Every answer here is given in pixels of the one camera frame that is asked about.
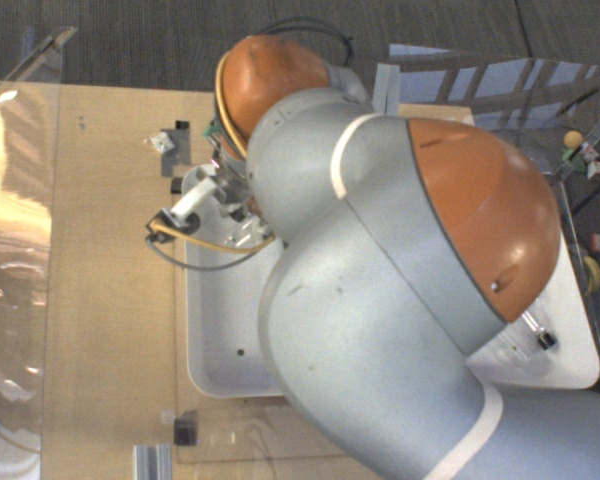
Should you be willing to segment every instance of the orange cap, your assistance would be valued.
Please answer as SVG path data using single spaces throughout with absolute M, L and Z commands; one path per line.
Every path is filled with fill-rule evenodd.
M 516 148 L 460 123 L 408 121 L 429 198 L 491 305 L 513 322 L 543 290 L 560 248 L 558 207 Z
M 303 89 L 327 87 L 329 75 L 312 51 L 279 36 L 261 35 L 231 49 L 221 83 L 227 112 L 246 141 L 278 101 Z

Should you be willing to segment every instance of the table surface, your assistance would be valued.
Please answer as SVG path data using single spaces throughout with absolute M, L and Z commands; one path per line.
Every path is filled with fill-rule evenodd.
M 61 87 L 45 479 L 128 478 L 133 446 L 171 442 L 170 417 L 185 410 L 202 410 L 222 422 L 231 420 L 236 407 L 251 404 L 251 412 L 241 410 L 255 414 L 256 423 L 256 407 L 292 411 L 282 398 L 216 400 L 194 388 L 186 372 L 183 275 L 143 242 L 146 222 L 172 201 L 171 180 L 160 176 L 159 155 L 144 139 L 176 120 L 190 121 L 192 160 L 204 163 L 210 149 L 201 132 L 212 108 L 206 93 Z M 283 414 L 280 421 L 289 417 L 298 419 Z M 315 456 L 316 446 L 305 443 L 306 456 Z M 173 476 L 376 478 L 337 449 L 329 458 L 297 458 L 302 453 L 296 452 L 296 458 L 277 461 L 236 460 L 258 455 L 238 447 L 225 447 L 226 453 L 234 460 L 192 463 L 191 450 L 181 448 L 174 452 Z

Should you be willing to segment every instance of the cable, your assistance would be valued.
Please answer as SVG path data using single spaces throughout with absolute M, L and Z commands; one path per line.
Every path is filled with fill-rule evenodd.
M 598 185 L 588 196 L 582 199 L 582 201 L 580 201 L 571 209 L 571 215 L 573 217 L 578 215 L 578 213 L 580 213 L 580 211 L 582 211 L 582 209 L 585 206 L 587 206 L 591 201 L 593 201 L 598 196 L 598 194 L 600 194 L 600 185 Z
M 154 243 L 154 239 L 151 237 L 151 235 L 149 235 L 147 238 L 145 238 L 145 242 L 149 246 L 149 248 L 153 252 L 155 252 L 158 256 L 160 256 L 163 260 L 168 261 L 169 263 L 171 263 L 172 265 L 175 265 L 177 267 L 182 267 L 187 270 L 195 270 L 196 272 L 216 272 L 218 270 L 226 270 L 228 268 L 235 267 L 236 265 L 239 265 L 240 263 L 243 263 L 243 262 L 247 261 L 248 259 L 253 258 L 257 254 L 257 251 L 252 252 L 250 254 L 247 254 L 246 256 L 243 256 L 242 258 L 240 258 L 236 261 L 232 261 L 231 263 L 227 263 L 225 265 L 218 265 L 217 267 L 201 267 L 198 265 L 190 265 L 189 263 L 183 263 L 181 261 L 178 261 L 175 258 L 172 258 L 168 254 L 165 254 L 163 251 L 161 251 L 156 246 L 156 244 Z
M 227 132 L 227 140 L 230 143 L 232 149 L 237 149 L 237 153 L 242 157 L 242 160 L 247 158 L 247 141 L 244 140 L 240 132 L 234 126 L 233 121 L 229 117 L 227 108 L 224 105 L 224 94 L 222 93 L 222 72 L 224 70 L 224 64 L 227 61 L 229 53 L 225 53 L 220 62 L 218 62 L 218 68 L 216 69 L 215 89 L 216 89 L 216 105 L 218 107 L 218 114 L 220 122 Z
M 149 223 L 148 227 L 152 233 L 163 233 L 167 236 L 171 236 L 173 238 L 180 238 L 181 240 L 185 240 L 192 244 L 196 244 L 201 247 L 211 249 L 213 251 L 229 252 L 232 254 L 256 253 L 256 252 L 260 251 L 261 249 L 264 249 L 271 242 L 273 242 L 273 239 L 275 238 L 274 235 L 270 235 L 268 238 L 265 238 L 260 244 L 256 245 L 255 247 L 238 248 L 238 247 L 227 247 L 225 245 L 214 244 L 212 242 L 207 242 L 206 240 L 201 240 L 199 238 L 195 238 L 193 236 L 187 235 L 186 233 L 182 233 L 180 231 L 172 229 L 169 226 L 160 224 L 157 220 L 151 221 Z
M 513 0 L 513 4 L 516 8 L 516 17 L 518 18 L 518 25 L 520 26 L 520 32 L 522 32 L 522 38 L 524 39 L 524 46 L 527 50 L 527 57 L 533 57 L 533 50 L 531 49 L 531 41 L 527 35 L 527 30 L 524 26 L 524 20 L 522 19 L 522 13 L 520 12 L 521 6 L 519 0 Z
M 306 25 L 303 24 L 303 22 L 311 23 L 312 25 Z M 256 32 L 256 34 L 277 35 L 285 32 L 304 31 L 317 32 L 319 34 L 325 34 L 339 39 L 347 51 L 347 56 L 342 65 L 344 67 L 351 65 L 355 55 L 352 43 L 353 38 L 345 36 L 334 25 L 319 18 L 313 18 L 311 16 L 294 16 L 291 18 L 284 18 L 267 25 L 263 29 Z
M 591 98 L 591 96 L 594 96 L 594 95 L 598 94 L 599 92 L 600 92 L 600 85 L 597 86 L 597 87 L 594 87 L 593 89 L 591 89 L 591 90 L 589 90 L 587 92 L 585 92 L 584 94 L 581 94 L 576 99 L 570 101 L 569 103 L 567 103 L 566 105 L 564 105 L 560 110 L 558 110 L 558 112 L 556 113 L 556 117 L 561 116 L 562 114 L 565 114 L 574 105 L 579 105 L 583 101 Z

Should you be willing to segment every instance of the small black object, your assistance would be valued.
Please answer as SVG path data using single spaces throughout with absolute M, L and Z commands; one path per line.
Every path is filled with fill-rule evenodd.
M 159 219 L 162 222 L 164 222 L 167 225 L 170 225 L 173 228 L 177 229 L 177 222 L 175 220 L 173 220 L 173 218 L 171 217 L 171 214 L 165 210 L 164 208 L 162 210 L 160 210 L 158 213 L 155 214 L 155 216 L 146 224 L 146 228 L 149 231 L 149 233 L 151 233 L 149 235 L 149 238 L 151 238 L 152 242 L 158 242 L 160 244 L 168 244 L 170 242 L 173 242 L 175 240 L 174 237 L 170 236 L 170 235 L 165 235 L 164 233 L 154 233 L 153 229 L 151 229 L 151 223 L 156 220 Z
M 198 414 L 187 411 L 173 422 L 173 444 L 195 446 L 198 443 Z
M 246 215 L 244 214 L 244 208 L 238 208 L 235 212 L 229 214 L 236 222 L 242 222 Z
M 198 217 L 197 213 L 192 213 L 187 217 L 187 228 L 184 232 L 187 235 L 193 235 L 196 231 L 200 229 L 200 217 Z
M 171 179 L 171 193 L 182 194 L 182 178 L 175 177 Z
M 543 350 L 549 350 L 556 344 L 556 339 L 549 332 L 543 332 L 542 334 L 539 334 L 536 339 Z

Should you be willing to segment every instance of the floor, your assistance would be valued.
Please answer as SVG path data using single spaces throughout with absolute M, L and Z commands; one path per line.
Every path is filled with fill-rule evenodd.
M 600 0 L 0 0 L 0 78 L 25 27 L 39 37 L 72 25 L 66 83 L 205 90 L 233 43 L 297 15 L 353 37 L 352 67 L 368 87 L 390 42 L 600 64 Z M 334 41 L 304 39 L 342 56 Z

